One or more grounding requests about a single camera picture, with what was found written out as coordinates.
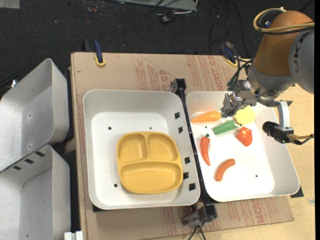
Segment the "black floor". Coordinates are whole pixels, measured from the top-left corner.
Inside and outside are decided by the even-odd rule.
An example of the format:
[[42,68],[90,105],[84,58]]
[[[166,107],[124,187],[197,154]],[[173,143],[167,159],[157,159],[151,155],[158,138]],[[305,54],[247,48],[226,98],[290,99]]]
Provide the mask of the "black floor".
[[[219,55],[229,41],[244,58],[252,58],[262,34],[255,16],[270,8],[302,10],[315,19],[314,0],[200,0],[197,12],[176,15],[162,24],[165,11],[102,0],[20,0],[20,9],[0,7],[0,84],[22,79],[44,59],[61,71],[84,39],[99,40],[103,52]],[[0,88],[3,95],[11,82]]]

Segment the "cardboard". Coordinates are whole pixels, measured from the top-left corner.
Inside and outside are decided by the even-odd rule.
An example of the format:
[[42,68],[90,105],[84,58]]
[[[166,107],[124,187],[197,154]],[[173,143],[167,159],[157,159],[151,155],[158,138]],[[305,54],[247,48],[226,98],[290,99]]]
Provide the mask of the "cardboard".
[[[97,66],[94,56],[91,52],[71,55],[80,221],[84,238],[143,240],[190,234],[193,227],[182,224],[182,218],[192,214],[190,207],[94,211],[88,191],[83,97],[93,89],[168,91],[176,78],[185,79],[187,93],[226,91],[226,83],[237,68],[226,63],[224,57],[211,55],[104,53],[104,67]],[[292,222],[294,216],[288,199],[290,197],[282,196],[217,203],[218,218],[205,223],[202,230],[212,232]]]

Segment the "yellow cable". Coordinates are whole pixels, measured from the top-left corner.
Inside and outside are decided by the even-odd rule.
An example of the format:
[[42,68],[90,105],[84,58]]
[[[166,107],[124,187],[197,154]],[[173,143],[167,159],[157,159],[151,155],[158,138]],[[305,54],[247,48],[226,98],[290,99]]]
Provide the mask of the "yellow cable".
[[280,27],[272,27],[272,28],[263,28],[263,27],[259,27],[257,25],[257,21],[260,18],[260,16],[268,11],[278,11],[278,12],[286,12],[285,9],[282,8],[271,8],[271,9],[267,9],[264,10],[262,12],[260,12],[253,20],[253,27],[255,30],[259,31],[259,32],[271,32],[271,33],[275,33],[275,32],[279,32],[279,31],[283,31],[283,30],[288,30],[288,29],[297,29],[297,28],[305,28],[305,27],[311,27],[314,26],[315,23],[314,22],[310,22],[310,23],[302,23],[302,24],[295,24],[295,25],[288,25],[288,26],[280,26]]

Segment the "yellow plate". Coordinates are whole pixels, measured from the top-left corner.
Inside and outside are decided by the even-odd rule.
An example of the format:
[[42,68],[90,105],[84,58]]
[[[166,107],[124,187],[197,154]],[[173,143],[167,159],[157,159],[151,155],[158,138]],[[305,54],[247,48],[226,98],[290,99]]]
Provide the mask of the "yellow plate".
[[177,189],[183,167],[175,141],[154,131],[132,132],[117,143],[117,166],[122,186],[135,194],[160,194]]

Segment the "computer mouse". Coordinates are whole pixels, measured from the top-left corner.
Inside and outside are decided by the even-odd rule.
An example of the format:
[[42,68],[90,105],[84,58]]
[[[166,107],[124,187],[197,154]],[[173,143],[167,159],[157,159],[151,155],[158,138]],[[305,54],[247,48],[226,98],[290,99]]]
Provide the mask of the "computer mouse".
[[167,10],[160,16],[160,22],[167,24],[175,19],[175,14],[173,10]]

